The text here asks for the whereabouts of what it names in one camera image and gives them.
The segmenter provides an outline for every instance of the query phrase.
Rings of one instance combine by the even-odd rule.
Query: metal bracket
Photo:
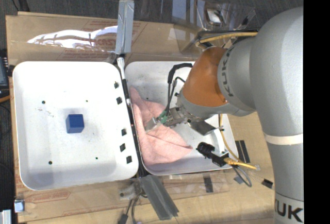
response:
[[[15,201],[14,201],[15,213],[23,212],[24,211],[24,207],[25,207],[25,201],[24,201],[24,199],[15,199]]]
[[[136,197],[137,194],[141,193],[141,185],[139,181],[135,181],[130,186],[118,190],[120,200],[131,200]]]
[[[204,120],[195,122],[192,121],[189,123],[190,127],[196,132],[200,133],[203,136],[210,134],[212,131],[216,130],[216,127],[211,124],[205,122]]]
[[[117,55],[130,53],[133,34],[134,1],[120,0],[118,9],[118,28],[115,44]]]
[[[179,210],[157,176],[142,177],[140,181],[160,220],[177,217]]]
[[[0,212],[0,224],[11,224],[11,210]]]
[[[152,119],[150,121],[148,121],[144,127],[145,133],[155,130],[160,125],[161,125],[161,122],[158,121],[155,117],[152,117]]]

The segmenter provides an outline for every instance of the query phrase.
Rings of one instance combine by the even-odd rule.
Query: brown cardboard box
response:
[[[7,43],[9,64],[20,62],[54,60],[104,61],[108,54],[101,50],[84,50],[71,53],[72,48],[52,45],[27,44],[27,40],[44,33],[63,29],[92,31],[100,27],[116,24],[112,19],[82,18],[75,16],[35,14],[20,12],[18,16],[7,16]],[[114,44],[104,42],[103,50],[114,50]],[[149,22],[134,22],[132,53],[126,63],[134,61],[175,61],[193,60],[180,54],[173,38],[173,25]],[[25,211],[19,213],[19,222],[31,223],[117,223],[126,210],[127,199],[122,199],[120,190],[129,187],[134,180],[107,182],[101,184],[75,186],[51,191],[32,191],[22,183],[19,175],[17,132],[13,85],[10,78],[12,136],[17,198],[25,199]],[[253,164],[260,165],[261,171],[247,170],[253,187],[240,185],[231,170],[207,173],[213,184],[213,193],[207,193],[202,174],[162,177],[164,186],[179,209],[176,219],[161,223],[216,223],[258,219],[270,223],[273,216],[273,189],[262,185],[264,179],[273,181],[271,161],[267,145],[263,140],[258,115],[246,117],[229,116],[235,140],[244,140]],[[139,199],[136,219],[158,222],[158,217],[145,198]]]

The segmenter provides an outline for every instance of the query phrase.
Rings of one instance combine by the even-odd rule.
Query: yellow cable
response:
[[[3,103],[3,102],[5,102],[5,101],[7,101],[9,99],[10,99],[10,96],[6,96],[6,97],[3,97],[3,98],[0,98],[0,103]]]
[[[231,153],[231,155],[239,162],[243,162],[242,160],[240,160],[235,154],[234,152],[229,148],[228,143],[225,139],[225,135],[223,134],[223,131],[221,130],[221,126],[222,126],[222,114],[218,114],[218,118],[219,118],[219,130],[221,132],[221,136],[222,136],[222,140],[223,143],[225,144],[227,150]]]
[[[200,44],[206,43],[206,42],[210,42],[210,41],[214,41],[214,40],[218,40],[218,39],[223,39],[223,38],[231,38],[231,37],[254,37],[256,36],[258,33],[257,32],[234,32],[234,33],[227,33],[225,35],[219,35],[216,37],[210,37],[210,38],[205,38],[202,40],[199,40],[196,42],[196,46],[199,46]]]
[[[237,160],[235,161],[234,159],[232,158],[225,158],[224,161],[229,164],[229,165],[241,165],[241,166],[245,166],[245,167],[248,167],[248,168],[251,168],[251,169],[254,169],[254,170],[257,170],[258,168],[256,166],[253,166],[253,165],[250,165],[250,164],[246,164],[244,163],[242,160],[240,160],[235,154],[234,152],[229,148],[228,146],[228,143],[225,139],[225,135],[223,134],[223,131],[221,130],[221,127],[222,127],[222,114],[218,114],[218,117],[219,117],[219,130],[221,132],[221,136],[222,136],[222,140],[223,140],[223,143],[225,144],[227,150],[231,153],[231,155]]]
[[[254,170],[257,170],[257,167],[253,166],[253,165],[250,165],[250,164],[245,164],[245,163],[241,163],[241,162],[237,162],[235,161],[234,159],[231,159],[231,158],[225,158],[224,161],[229,164],[229,165],[241,165],[241,166],[245,166],[245,167],[248,167],[248,168],[251,168],[251,169],[254,169]]]

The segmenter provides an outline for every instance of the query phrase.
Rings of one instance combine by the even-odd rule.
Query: white stripe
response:
[[[266,142],[276,145],[292,145],[292,144],[301,144],[304,142],[304,134],[298,134],[293,136],[271,136],[265,134]]]

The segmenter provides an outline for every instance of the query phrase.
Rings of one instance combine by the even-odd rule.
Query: cloth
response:
[[[145,125],[152,117],[158,117],[165,107],[159,103],[143,100],[139,92],[129,88],[141,154],[146,166],[172,163],[189,154],[192,147],[170,127],[160,125],[146,133]]]

